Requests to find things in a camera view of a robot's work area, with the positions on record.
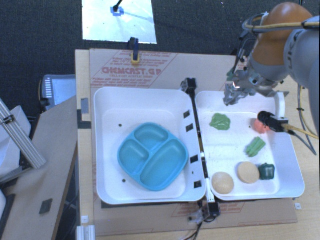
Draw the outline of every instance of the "beige round toy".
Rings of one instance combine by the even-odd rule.
[[[221,171],[212,176],[212,186],[219,194],[227,195],[234,189],[235,183],[228,173]]]
[[[238,177],[244,183],[256,183],[260,178],[259,169],[252,162],[242,162],[238,167]]]

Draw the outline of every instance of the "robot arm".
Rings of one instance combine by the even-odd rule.
[[[226,84],[224,103],[234,105],[257,92],[274,97],[273,88],[290,75],[309,90],[319,135],[319,16],[312,17],[303,7],[287,2],[276,6],[262,18],[261,24],[251,26],[252,32],[260,34],[245,70],[234,72],[232,83]],[[246,22],[243,28],[250,30]]]

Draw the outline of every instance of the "green toy vegetable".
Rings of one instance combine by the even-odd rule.
[[[261,180],[272,180],[275,177],[276,168],[273,164],[264,163],[258,169]]]
[[[216,128],[217,130],[227,131],[230,128],[230,118],[225,114],[215,113],[212,117],[210,126]]]
[[[266,143],[260,137],[255,137],[252,143],[246,147],[245,152],[250,158],[253,158],[258,155],[259,151],[262,150],[265,145]]]

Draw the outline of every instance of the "blue tape piece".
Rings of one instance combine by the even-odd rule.
[[[114,11],[113,7],[111,7],[110,9],[111,9],[112,15],[115,17],[121,17],[121,15],[125,14],[125,10],[122,7],[119,7],[117,12]]]

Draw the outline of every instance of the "blue divided plate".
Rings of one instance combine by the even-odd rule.
[[[168,187],[188,161],[186,146],[160,125],[147,122],[121,144],[117,158],[122,169],[151,191]]]

